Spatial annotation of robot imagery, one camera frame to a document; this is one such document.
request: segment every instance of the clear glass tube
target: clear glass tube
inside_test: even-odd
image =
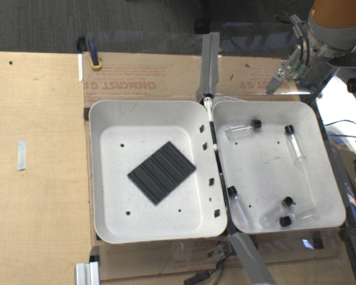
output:
[[[276,202],[273,206],[267,209],[259,219],[262,227],[269,228],[275,221],[289,212],[289,207],[293,204],[291,197],[285,197],[282,201]]]
[[[292,125],[287,125],[285,127],[285,133],[288,140],[288,146],[291,152],[291,155],[294,160],[302,160],[304,158],[303,152],[299,146],[297,138],[295,137],[295,130]]]
[[[256,129],[261,128],[261,121],[254,119],[247,125],[232,125],[225,130],[225,134],[228,139],[233,140],[235,138],[243,136],[247,132],[253,132]]]
[[[232,221],[239,230],[248,232],[253,229],[253,219],[234,186],[228,188]]]
[[[299,212],[290,212],[286,216],[279,219],[282,227],[287,227],[294,224],[308,222],[310,220],[318,220],[319,212],[316,207],[311,207]]]

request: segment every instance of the black vial cap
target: black vial cap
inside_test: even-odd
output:
[[[291,197],[285,197],[282,200],[282,204],[286,207],[290,207],[294,203],[293,199]]]
[[[294,127],[292,125],[288,125],[285,127],[285,132],[287,135],[292,135],[295,133]]]
[[[252,120],[251,125],[254,127],[254,129],[261,128],[262,126],[261,121],[259,121],[258,119]]]
[[[235,186],[231,186],[231,187],[227,188],[227,191],[228,191],[228,195],[230,197],[235,197],[237,195],[237,190],[236,190]]]
[[[284,216],[279,219],[279,223],[281,224],[282,227],[287,227],[291,225],[291,218],[290,216]]]

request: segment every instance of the transparent plastic sheet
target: transparent plastic sheet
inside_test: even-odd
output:
[[[261,96],[268,101],[300,99],[298,95],[302,91],[298,87],[299,83],[294,81],[283,83],[273,96],[263,93],[282,60],[294,49],[295,36],[290,26],[219,23],[214,25],[214,31],[221,33],[218,58],[220,80],[214,100],[260,100]],[[201,36],[131,31],[93,36],[100,50],[98,55],[103,67],[99,71],[93,71],[90,67],[89,52],[82,54],[86,109],[101,100],[197,101],[196,92],[201,77]],[[108,42],[116,44],[119,48],[117,52],[105,52]],[[312,92],[308,90],[317,90],[317,85],[314,86],[312,82],[304,85],[304,92],[309,95]],[[93,199],[90,153],[88,162],[90,199]],[[162,275],[164,280],[170,279],[171,276],[171,281],[182,284],[184,279],[190,277],[190,274],[187,274],[189,272],[194,275],[197,271],[213,270],[230,250],[228,240],[223,236],[111,245],[96,235],[92,214],[91,221],[92,254],[99,254],[101,257],[102,280]],[[283,236],[267,233],[254,235],[253,240],[256,246],[259,246],[258,251],[268,268],[273,267],[272,271],[276,272],[275,277],[281,276],[286,280],[288,276],[285,273],[290,270],[290,263],[293,261],[308,264],[319,261],[315,259],[327,259],[327,268],[315,264],[312,271],[306,271],[305,264],[300,273],[303,273],[303,276],[316,275],[313,283],[321,284],[325,278],[332,277],[334,268],[326,274],[324,269],[335,267],[336,270],[344,271],[341,284],[345,284],[352,281],[353,273],[348,258],[338,258],[341,253],[345,253],[345,247],[337,235],[338,231],[339,229],[288,232]],[[227,269],[243,271],[239,258],[234,254],[228,255],[224,266]],[[184,273],[185,277],[177,275],[181,273]],[[299,280],[297,275],[289,275],[289,278],[297,284],[309,283],[306,279]]]

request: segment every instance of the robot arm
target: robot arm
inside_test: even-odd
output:
[[[287,78],[299,80],[319,61],[340,58],[356,48],[356,0],[315,0],[306,22],[290,16],[301,39],[265,88],[274,94]]]

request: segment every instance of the white tape strip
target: white tape strip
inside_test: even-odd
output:
[[[17,143],[17,171],[25,170],[26,167],[26,143],[19,140]]]
[[[79,81],[83,81],[83,56],[78,54],[78,75]]]

